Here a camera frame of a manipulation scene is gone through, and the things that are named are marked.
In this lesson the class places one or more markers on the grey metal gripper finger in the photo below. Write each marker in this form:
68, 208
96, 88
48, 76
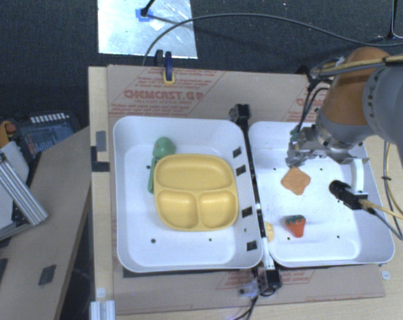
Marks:
290, 160
302, 158

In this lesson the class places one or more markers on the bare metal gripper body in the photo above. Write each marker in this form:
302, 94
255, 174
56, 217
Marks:
316, 143

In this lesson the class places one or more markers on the brown cardboard board, red print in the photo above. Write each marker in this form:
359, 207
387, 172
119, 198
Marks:
208, 92

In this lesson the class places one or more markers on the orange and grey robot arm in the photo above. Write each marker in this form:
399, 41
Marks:
381, 98

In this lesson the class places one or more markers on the green toy vegetable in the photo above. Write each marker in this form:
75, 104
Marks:
163, 147

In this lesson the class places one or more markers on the white plastic tray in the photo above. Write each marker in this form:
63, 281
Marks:
325, 245
138, 242

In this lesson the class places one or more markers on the orange toy biscuit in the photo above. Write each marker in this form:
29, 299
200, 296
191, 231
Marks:
296, 181

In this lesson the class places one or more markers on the yellow divided plate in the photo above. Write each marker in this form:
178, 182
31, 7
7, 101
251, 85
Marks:
195, 192

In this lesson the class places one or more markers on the pale yellow toy food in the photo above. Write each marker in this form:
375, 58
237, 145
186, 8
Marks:
269, 232

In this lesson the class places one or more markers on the thin black and white rod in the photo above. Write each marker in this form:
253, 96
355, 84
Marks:
253, 178

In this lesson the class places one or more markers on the black cylinder on white bracket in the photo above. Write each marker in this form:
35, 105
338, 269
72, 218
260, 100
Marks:
348, 193

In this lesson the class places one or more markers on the red toy strawberry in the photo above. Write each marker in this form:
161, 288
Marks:
296, 227

